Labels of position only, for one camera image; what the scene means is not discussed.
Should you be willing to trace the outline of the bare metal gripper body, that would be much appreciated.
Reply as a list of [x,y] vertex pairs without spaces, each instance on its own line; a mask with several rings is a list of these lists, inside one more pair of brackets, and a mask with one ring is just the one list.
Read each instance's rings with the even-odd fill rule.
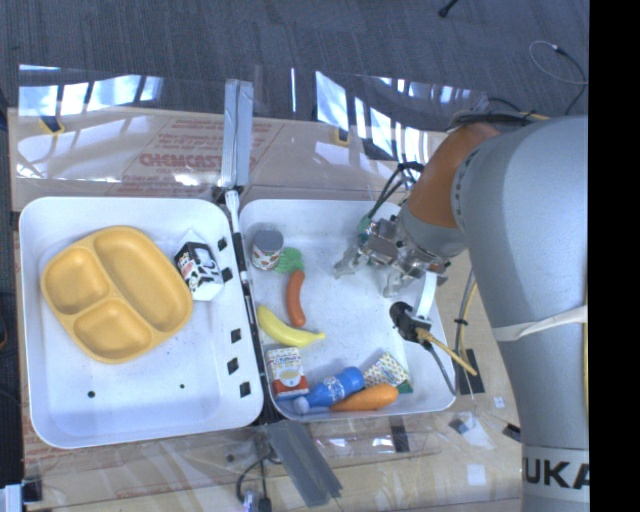
[[397,217],[371,221],[358,235],[358,255],[374,266],[394,270],[400,279],[418,279],[426,272],[442,275],[449,267],[446,257],[419,247]]

